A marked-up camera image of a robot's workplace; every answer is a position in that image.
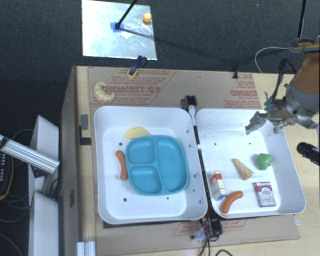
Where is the cream toy croissant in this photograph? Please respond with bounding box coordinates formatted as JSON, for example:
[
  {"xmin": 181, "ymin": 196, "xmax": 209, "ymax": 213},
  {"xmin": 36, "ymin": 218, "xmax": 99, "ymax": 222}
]
[{"xmin": 92, "ymin": 81, "xmax": 117, "ymax": 102}]

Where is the orange toy sausage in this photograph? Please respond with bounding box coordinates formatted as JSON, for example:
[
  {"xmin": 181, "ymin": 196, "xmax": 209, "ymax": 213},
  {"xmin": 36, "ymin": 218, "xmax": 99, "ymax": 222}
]
[
  {"xmin": 114, "ymin": 149, "xmax": 129, "ymax": 182},
  {"xmin": 220, "ymin": 190, "xmax": 244, "ymax": 214}
]

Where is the white plastic tray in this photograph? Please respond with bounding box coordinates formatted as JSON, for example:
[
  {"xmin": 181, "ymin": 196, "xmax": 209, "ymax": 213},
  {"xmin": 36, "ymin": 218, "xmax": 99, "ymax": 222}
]
[
  {"xmin": 93, "ymin": 105, "xmax": 209, "ymax": 225},
  {"xmin": 194, "ymin": 107, "xmax": 307, "ymax": 220}
]

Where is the green toy pepper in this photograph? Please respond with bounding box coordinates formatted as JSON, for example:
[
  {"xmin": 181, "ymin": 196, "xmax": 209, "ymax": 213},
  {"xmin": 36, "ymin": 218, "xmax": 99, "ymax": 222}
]
[{"xmin": 254, "ymin": 152, "xmax": 274, "ymax": 171}]

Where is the black block with thin wires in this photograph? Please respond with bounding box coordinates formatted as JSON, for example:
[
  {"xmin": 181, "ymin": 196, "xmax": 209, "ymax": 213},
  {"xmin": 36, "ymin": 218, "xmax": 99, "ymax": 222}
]
[
  {"xmin": 180, "ymin": 95, "xmax": 198, "ymax": 110},
  {"xmin": 206, "ymin": 216, "xmax": 224, "ymax": 237}
]

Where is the blue divided plate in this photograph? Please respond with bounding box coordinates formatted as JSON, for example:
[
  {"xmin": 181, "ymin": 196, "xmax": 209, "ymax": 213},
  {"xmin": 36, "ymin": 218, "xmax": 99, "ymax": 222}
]
[{"xmin": 124, "ymin": 134, "xmax": 190, "ymax": 197}]

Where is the red and white packet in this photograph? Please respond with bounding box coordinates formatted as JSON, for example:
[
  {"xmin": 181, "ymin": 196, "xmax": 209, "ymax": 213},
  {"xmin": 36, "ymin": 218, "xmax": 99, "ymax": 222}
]
[{"xmin": 252, "ymin": 181, "xmax": 277, "ymax": 208}]

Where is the pale yellow toy slice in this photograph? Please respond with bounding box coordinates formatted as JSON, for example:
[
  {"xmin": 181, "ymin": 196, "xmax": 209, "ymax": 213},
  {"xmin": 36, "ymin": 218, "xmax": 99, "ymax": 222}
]
[{"xmin": 124, "ymin": 126, "xmax": 152, "ymax": 141}]

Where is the thin black and white rod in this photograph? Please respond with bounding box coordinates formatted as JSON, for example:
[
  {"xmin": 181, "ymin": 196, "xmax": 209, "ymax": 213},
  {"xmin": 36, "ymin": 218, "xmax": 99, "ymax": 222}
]
[{"xmin": 189, "ymin": 105, "xmax": 215, "ymax": 219}]

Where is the black cylinder on white bracket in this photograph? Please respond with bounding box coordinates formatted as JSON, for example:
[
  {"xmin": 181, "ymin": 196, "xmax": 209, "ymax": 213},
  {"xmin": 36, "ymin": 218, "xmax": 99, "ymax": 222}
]
[{"xmin": 296, "ymin": 141, "xmax": 320, "ymax": 166}]

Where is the tan toy waffle cone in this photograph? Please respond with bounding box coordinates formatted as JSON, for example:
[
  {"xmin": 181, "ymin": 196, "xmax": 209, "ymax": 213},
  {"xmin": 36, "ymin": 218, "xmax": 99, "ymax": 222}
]
[{"xmin": 231, "ymin": 158, "xmax": 254, "ymax": 181}]

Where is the brown cardboard board red print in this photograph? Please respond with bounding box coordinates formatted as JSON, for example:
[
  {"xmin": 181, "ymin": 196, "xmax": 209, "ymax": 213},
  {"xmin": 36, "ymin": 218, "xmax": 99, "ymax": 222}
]
[{"xmin": 86, "ymin": 65, "xmax": 301, "ymax": 246}]

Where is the white and orange small carton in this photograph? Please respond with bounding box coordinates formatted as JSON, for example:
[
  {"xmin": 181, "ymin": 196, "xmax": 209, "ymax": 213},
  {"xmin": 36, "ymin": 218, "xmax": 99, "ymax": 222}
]
[{"xmin": 209, "ymin": 170, "xmax": 228, "ymax": 202}]

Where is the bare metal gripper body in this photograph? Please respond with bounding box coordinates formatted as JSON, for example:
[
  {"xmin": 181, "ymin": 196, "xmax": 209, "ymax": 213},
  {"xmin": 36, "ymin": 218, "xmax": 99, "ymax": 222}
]
[{"xmin": 268, "ymin": 99, "xmax": 320, "ymax": 130}]

